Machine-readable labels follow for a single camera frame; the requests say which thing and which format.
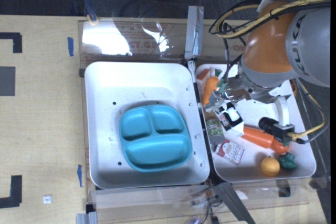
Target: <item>toy orange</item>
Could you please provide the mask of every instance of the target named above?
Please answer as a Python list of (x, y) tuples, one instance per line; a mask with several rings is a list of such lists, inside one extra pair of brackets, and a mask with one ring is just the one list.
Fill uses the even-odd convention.
[(262, 172), (267, 176), (276, 176), (280, 171), (280, 163), (277, 159), (266, 157), (260, 164)]

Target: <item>blue divided tray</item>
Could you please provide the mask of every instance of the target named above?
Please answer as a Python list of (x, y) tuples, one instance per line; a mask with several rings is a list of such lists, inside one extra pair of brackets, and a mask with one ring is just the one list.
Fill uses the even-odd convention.
[(119, 121), (119, 136), (128, 164), (140, 172), (178, 167), (192, 152), (182, 116), (168, 105), (145, 105), (126, 111)]

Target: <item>blue tape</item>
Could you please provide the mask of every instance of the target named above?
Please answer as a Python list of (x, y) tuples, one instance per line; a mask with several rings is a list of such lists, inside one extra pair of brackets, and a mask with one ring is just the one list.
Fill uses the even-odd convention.
[(74, 39), (72, 37), (68, 37), (68, 50), (69, 50), (69, 55), (71, 57), (74, 56), (73, 43), (74, 43)]
[(80, 164), (78, 164), (78, 168), (77, 168), (77, 175), (78, 175), (78, 179), (79, 179), (79, 186), (82, 187), (82, 166)]

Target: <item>dark green object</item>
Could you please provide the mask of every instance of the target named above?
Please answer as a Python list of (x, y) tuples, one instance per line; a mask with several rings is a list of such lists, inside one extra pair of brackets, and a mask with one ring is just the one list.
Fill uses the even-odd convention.
[(280, 167), (283, 169), (295, 169), (296, 164), (294, 162), (295, 156), (289, 152), (285, 155), (280, 156), (278, 161), (280, 163)]

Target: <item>wooden table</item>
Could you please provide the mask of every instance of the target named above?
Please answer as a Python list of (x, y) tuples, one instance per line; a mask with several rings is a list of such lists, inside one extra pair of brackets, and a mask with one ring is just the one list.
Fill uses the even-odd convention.
[[(0, 67), (15, 67), (15, 96), (0, 96), (0, 197), (10, 196), (11, 176), (22, 175), (22, 202), (19, 207), (0, 209), (0, 223), (76, 223), (76, 214), (85, 212), (80, 20), (0, 16), (0, 32), (20, 33), (23, 40), (23, 52), (13, 53), (13, 41), (0, 39)], [(73, 56), (68, 37), (73, 39)], [(44, 195), (51, 195), (52, 202), (44, 204)], [(304, 197), (303, 205), (249, 212), (257, 223), (326, 223), (316, 191), (307, 188)], [(237, 223), (231, 212), (218, 218), (220, 223)], [(184, 223), (186, 219), (136, 223)]]

